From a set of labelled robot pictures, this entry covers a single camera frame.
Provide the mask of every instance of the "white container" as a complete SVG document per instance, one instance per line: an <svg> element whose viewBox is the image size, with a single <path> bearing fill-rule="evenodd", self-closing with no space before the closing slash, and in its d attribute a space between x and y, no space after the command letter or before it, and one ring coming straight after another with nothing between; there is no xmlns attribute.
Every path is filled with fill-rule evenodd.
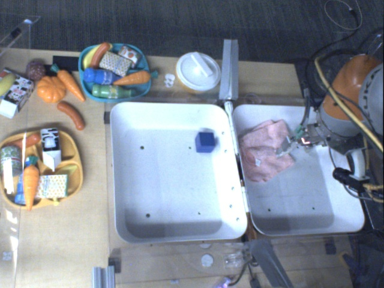
<svg viewBox="0 0 384 288"><path fill-rule="evenodd" d="M238 133L267 119L294 129L303 107L243 105ZM244 201L228 117L210 104L119 103L111 111L115 224L130 243L235 239L247 226L270 236L359 231L360 201L333 179L328 149L291 153L296 163L270 181L245 180ZM216 146L197 153L198 132L214 133ZM346 159L337 156L337 164Z"/></svg>
<svg viewBox="0 0 384 288"><path fill-rule="evenodd" d="M187 90L193 93L215 88L221 78L216 61L199 52L190 52L180 57L176 64L176 74Z"/></svg>

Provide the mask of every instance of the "blue plastic bowl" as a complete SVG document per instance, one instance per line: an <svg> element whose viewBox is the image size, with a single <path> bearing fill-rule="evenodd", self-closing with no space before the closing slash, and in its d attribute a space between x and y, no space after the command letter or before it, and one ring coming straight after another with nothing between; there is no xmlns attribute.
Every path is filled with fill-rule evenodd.
<svg viewBox="0 0 384 288"><path fill-rule="evenodd" d="M148 62L146 61L146 58L145 58L145 55L142 53L142 51L135 47L135 46L132 46L132 45L129 45L129 44L112 44L113 47L111 49L111 51L113 53L118 53L119 50L121 49L121 47L123 45L125 46L128 46L130 48L132 48L133 50L139 52L142 57L139 61L139 63L136 65L136 68L135 69L130 69L128 71L128 74L130 73L135 73L139 70L147 70L149 71L149 65L148 65ZM94 48L95 46L97 45L93 45L93 46L89 46L87 47L86 49L84 49L81 54L80 54L80 57L79 57L79 75L80 75L80 82L81 82L81 85L83 87L83 90L84 90L84 93L87 97L89 97L90 99L93 99L95 101L100 101L102 103L120 103L120 102L123 102L123 101L130 101L130 100L133 100L133 99L137 99L137 98L140 98L141 96L144 96L145 94L148 93L149 89L151 88L151 83L152 83L152 80L149 80L146 84L140 84L140 85L130 85L130 89L131 88L134 88L136 90L136 92L134 93L134 96L133 97L128 97L128 98L118 98L118 99L108 99L108 98L100 98L100 97L95 97L92 95L92 85L93 83L86 83L84 81L84 69L83 69L83 58L84 56L92 49Z"/></svg>

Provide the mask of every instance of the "white round lid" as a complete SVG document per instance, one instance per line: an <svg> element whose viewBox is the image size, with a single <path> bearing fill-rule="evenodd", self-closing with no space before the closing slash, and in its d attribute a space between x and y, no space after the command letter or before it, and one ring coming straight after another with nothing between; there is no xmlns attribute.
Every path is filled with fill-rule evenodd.
<svg viewBox="0 0 384 288"><path fill-rule="evenodd" d="M220 67L214 59L204 53L190 52L180 57L176 65L180 80L196 91L208 91L220 81Z"/></svg>

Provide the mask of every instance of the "blue bottle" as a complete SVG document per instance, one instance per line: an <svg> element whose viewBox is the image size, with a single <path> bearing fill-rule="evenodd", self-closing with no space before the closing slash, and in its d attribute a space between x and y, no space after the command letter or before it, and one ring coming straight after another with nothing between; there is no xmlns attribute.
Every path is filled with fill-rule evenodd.
<svg viewBox="0 0 384 288"><path fill-rule="evenodd" d="M121 77L109 70L95 70L89 67L85 69L83 78L86 83L111 85Z"/></svg>

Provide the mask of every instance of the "pink towel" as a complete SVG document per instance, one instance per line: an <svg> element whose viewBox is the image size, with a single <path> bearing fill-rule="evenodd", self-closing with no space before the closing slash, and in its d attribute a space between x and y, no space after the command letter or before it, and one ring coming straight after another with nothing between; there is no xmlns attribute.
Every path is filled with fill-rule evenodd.
<svg viewBox="0 0 384 288"><path fill-rule="evenodd" d="M281 119L266 121L239 140L244 175L252 181L265 182L295 162L290 155L280 158L276 150L289 135L287 125Z"/></svg>

